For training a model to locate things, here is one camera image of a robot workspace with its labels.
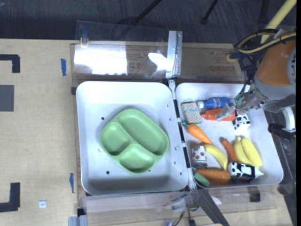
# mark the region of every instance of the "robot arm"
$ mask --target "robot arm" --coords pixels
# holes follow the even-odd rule
[[[295,32],[285,33],[277,40],[261,47],[268,48],[258,66],[255,75],[249,79],[250,89],[246,92],[245,86],[234,99],[234,103],[226,104],[222,112],[216,116],[217,120],[227,117],[233,111],[238,115],[247,114],[251,109],[285,115],[286,125],[271,124],[269,132],[284,140],[292,141],[295,137],[295,119],[292,107],[296,101],[296,40]],[[260,49],[242,49],[248,39],[243,39],[238,44],[241,53],[256,53]]]

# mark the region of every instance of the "white sink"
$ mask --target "white sink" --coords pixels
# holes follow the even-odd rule
[[[87,81],[76,90],[81,180],[91,195],[179,191],[188,184],[172,93],[157,82]],[[144,112],[168,135],[167,153],[150,170],[133,175],[101,147],[99,135],[119,112]]]

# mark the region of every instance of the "white sticker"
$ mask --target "white sticker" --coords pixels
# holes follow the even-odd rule
[[[39,208],[47,208],[47,200],[40,200],[39,201]]]
[[[213,199],[213,201],[215,202],[216,205],[221,205],[222,204],[221,200],[219,200],[218,198],[216,198],[214,196],[211,196],[211,198]]]

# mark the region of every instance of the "white tray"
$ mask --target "white tray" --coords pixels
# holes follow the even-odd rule
[[[181,103],[188,101],[207,100],[211,97],[228,97],[233,99],[242,89],[242,84],[217,84],[217,83],[182,83],[176,87],[176,97],[178,101],[180,116],[182,121],[184,115],[180,108]],[[264,176],[257,178],[250,183],[232,184],[226,187],[240,186],[259,186],[259,185],[275,185],[283,179],[283,169],[277,154],[272,135],[268,132],[268,123],[263,110],[250,110],[247,114],[251,122],[251,126],[246,131],[238,132],[234,130],[231,121],[207,121],[198,126],[208,135],[212,143],[219,147],[226,155],[226,150],[220,143],[220,138],[228,139],[232,144],[237,136],[248,137],[254,143],[262,159],[262,166],[259,167]],[[200,141],[190,135],[183,128],[187,149],[191,153],[190,147],[198,145]],[[217,160],[207,153],[207,162],[210,167],[221,168]]]
[[[81,180],[91,195],[179,191],[188,184],[177,118],[170,89],[156,82],[87,81],[76,90]],[[99,143],[102,128],[127,108],[141,110],[168,135],[170,147],[142,175],[123,170]]]

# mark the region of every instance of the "blue tape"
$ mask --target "blue tape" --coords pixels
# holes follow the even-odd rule
[[[241,53],[241,52],[237,52],[237,53],[231,54],[231,55],[229,56],[230,59],[236,59],[236,58],[241,58],[241,59],[243,59],[244,57],[246,57],[246,54]]]
[[[70,178],[69,178],[70,186],[72,193],[74,193],[74,179],[73,179],[73,173],[70,173]]]
[[[83,24],[83,44],[86,45],[88,43],[88,30],[87,25]]]
[[[62,69],[63,76],[66,76],[67,66],[66,66],[66,60],[63,58],[61,58],[61,69]]]

